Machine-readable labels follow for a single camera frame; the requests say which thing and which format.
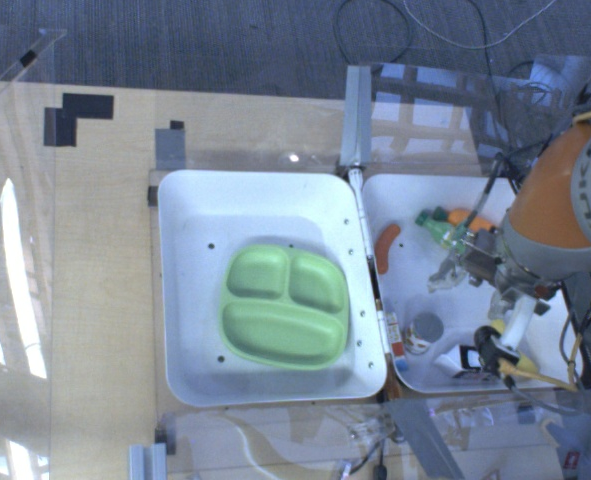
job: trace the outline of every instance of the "green plate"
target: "green plate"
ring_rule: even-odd
[[[334,263],[300,249],[252,245],[228,265],[219,329],[241,357],[319,370],[344,351],[348,306],[346,279]]]

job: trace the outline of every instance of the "white tray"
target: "white tray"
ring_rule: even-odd
[[[166,375],[179,400],[204,407],[362,398],[381,388],[386,363],[355,198],[345,182],[324,174],[176,171],[160,185],[159,218]],[[292,244],[344,271],[348,343],[329,368],[262,365],[222,342],[217,309],[226,266],[257,243]]]
[[[384,309],[397,314],[402,329],[421,311],[434,312],[444,322],[443,337],[423,355],[407,353],[409,368],[398,372],[407,386],[422,393],[506,390],[499,381],[480,383],[449,378],[433,365],[438,355],[455,345],[473,345],[475,330],[489,323],[487,312],[493,288],[487,283],[475,288],[464,280],[450,290],[429,293],[428,277],[437,271],[447,253],[425,229],[415,224],[423,209],[472,208],[485,184],[485,178],[382,174],[373,176],[364,186],[373,242],[393,222],[402,229],[390,249],[389,270],[379,276]],[[513,199],[508,183],[497,180],[482,216],[499,224]],[[568,312],[561,294],[548,303],[551,309],[545,315],[533,316],[520,350],[540,367],[541,373],[566,380],[566,364],[558,352],[558,342]],[[567,353],[574,339],[569,329],[565,342]],[[533,380],[518,385],[550,387]]]

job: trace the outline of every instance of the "white cable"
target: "white cable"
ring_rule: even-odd
[[[434,35],[435,37],[440,38],[442,41],[445,41],[445,42],[447,42],[450,45],[457,46],[458,48],[464,48],[465,50],[484,50],[486,48],[492,48],[493,46],[497,46],[498,44],[502,44],[509,37],[511,37],[515,32],[517,32],[520,28],[522,28],[527,23],[530,23],[531,21],[533,21],[535,18],[537,18],[540,14],[542,14],[543,12],[545,12],[551,5],[553,5],[557,1],[558,0],[551,0],[545,7],[543,7],[539,11],[537,11],[530,18],[527,18],[524,21],[522,21],[513,30],[511,30],[510,32],[508,32],[502,39],[500,39],[498,41],[495,41],[495,42],[492,42],[492,43],[487,43],[487,44],[483,44],[483,45],[479,45],[479,46],[477,46],[477,45],[473,46],[473,45],[466,45],[466,44],[458,43],[456,41],[452,41],[448,37],[444,37],[443,35],[439,34],[438,32],[435,32],[434,30],[430,29],[427,25],[425,25],[424,23],[422,23],[417,16],[415,16],[411,12],[411,10],[408,8],[408,3],[406,2],[406,0],[403,0],[403,2],[404,2],[404,9],[406,9],[406,12],[408,13],[408,15],[411,18],[413,18],[415,20],[415,22],[420,27],[422,27],[424,30],[426,30],[428,33]]]

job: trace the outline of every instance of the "green divided plate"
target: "green divided plate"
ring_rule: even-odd
[[[319,370],[344,351],[348,306],[346,279],[334,263],[300,249],[252,245],[228,265],[219,329],[241,357]]]

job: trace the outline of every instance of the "metal bracket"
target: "metal bracket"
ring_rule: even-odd
[[[133,445],[128,449],[129,480],[166,480],[166,444],[148,448]]]
[[[371,70],[349,66],[346,72],[340,174],[371,160]]]

